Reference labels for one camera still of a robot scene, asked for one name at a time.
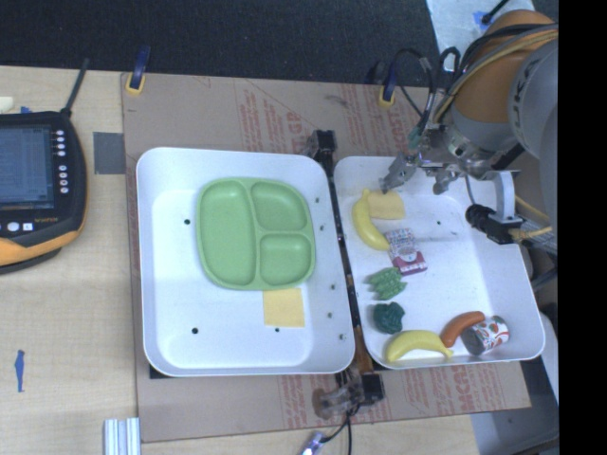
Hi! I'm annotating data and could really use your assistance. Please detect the black cylinder on white bracket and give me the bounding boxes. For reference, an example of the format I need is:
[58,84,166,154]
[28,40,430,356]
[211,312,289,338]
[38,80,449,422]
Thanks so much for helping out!
[465,170,524,246]

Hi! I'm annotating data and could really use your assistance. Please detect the white plastic tray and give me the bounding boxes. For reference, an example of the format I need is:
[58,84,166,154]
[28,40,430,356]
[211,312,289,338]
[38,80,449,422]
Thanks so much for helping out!
[332,155,546,372]
[136,146,357,378]

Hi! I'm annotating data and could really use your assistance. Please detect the thin black rod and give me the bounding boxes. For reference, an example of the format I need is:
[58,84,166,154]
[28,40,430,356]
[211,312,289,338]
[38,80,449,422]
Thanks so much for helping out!
[322,156,369,373]

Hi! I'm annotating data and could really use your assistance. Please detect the yellow banana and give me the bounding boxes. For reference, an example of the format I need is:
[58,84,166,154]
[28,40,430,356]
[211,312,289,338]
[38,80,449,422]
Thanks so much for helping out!
[351,188,391,252]
[384,329,454,364]

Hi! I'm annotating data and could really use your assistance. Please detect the black block with thin wires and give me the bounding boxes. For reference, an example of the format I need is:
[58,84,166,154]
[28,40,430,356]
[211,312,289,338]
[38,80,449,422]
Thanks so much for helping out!
[312,370,386,419]
[303,129,338,161]

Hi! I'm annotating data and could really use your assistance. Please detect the brown cardboard board red print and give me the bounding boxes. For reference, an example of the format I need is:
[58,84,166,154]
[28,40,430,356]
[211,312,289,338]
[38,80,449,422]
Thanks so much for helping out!
[120,72,533,444]

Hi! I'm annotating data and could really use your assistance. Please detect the green divided plate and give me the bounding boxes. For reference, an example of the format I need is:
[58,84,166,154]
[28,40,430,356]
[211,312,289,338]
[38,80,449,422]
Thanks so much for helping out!
[195,177,318,291]

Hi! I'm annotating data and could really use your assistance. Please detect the red and white carton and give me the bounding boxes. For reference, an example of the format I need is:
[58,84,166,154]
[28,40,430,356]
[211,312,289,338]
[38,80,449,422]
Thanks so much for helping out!
[383,227,429,276]

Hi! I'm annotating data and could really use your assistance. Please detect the orange sausage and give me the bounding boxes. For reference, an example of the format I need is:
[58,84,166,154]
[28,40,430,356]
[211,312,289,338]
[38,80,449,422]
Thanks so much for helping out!
[439,310,487,349]

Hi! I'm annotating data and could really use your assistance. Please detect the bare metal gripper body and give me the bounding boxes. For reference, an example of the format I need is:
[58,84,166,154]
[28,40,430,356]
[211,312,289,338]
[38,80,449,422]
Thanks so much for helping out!
[411,123,495,181]

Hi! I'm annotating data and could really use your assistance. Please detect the yellow cheese slice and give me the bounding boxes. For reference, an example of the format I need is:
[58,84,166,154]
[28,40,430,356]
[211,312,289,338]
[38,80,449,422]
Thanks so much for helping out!
[263,287,306,329]

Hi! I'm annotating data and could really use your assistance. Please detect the red and white can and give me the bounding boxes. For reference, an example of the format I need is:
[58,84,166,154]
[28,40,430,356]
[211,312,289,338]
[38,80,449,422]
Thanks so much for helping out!
[460,315,511,356]

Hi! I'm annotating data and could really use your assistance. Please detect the dark green broccoli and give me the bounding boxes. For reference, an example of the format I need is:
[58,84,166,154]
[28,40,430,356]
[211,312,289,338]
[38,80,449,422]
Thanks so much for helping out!
[372,300,407,336]

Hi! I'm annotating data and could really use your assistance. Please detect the green pea pods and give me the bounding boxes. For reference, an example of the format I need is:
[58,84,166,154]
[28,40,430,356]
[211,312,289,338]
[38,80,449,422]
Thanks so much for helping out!
[367,266,409,301]

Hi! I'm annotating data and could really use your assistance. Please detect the yellow bread slice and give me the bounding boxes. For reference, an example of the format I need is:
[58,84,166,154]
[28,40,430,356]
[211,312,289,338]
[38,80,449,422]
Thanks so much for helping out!
[367,191,407,221]

